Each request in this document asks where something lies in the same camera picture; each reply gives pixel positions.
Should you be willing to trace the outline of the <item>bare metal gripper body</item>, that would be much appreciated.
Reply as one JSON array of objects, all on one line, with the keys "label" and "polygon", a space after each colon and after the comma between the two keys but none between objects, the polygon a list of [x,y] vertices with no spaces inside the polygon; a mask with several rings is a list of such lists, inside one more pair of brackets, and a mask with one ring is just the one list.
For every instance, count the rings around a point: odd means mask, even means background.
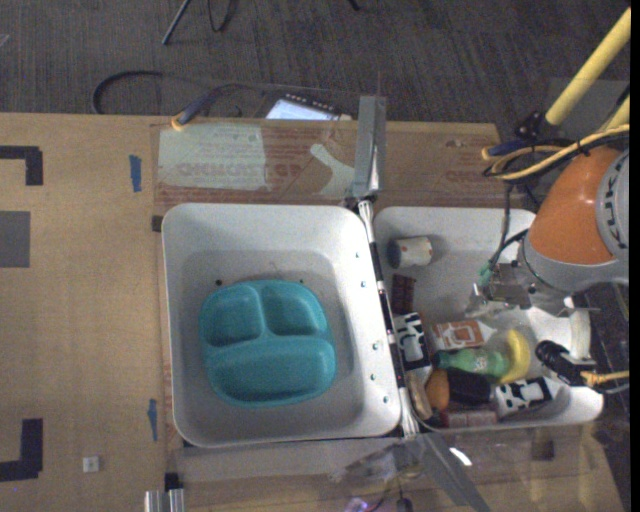
[{"label": "bare metal gripper body", "polygon": [[532,296],[536,291],[535,276],[520,252],[509,261],[492,263],[488,282],[483,286],[486,300],[523,310],[533,306]]}]

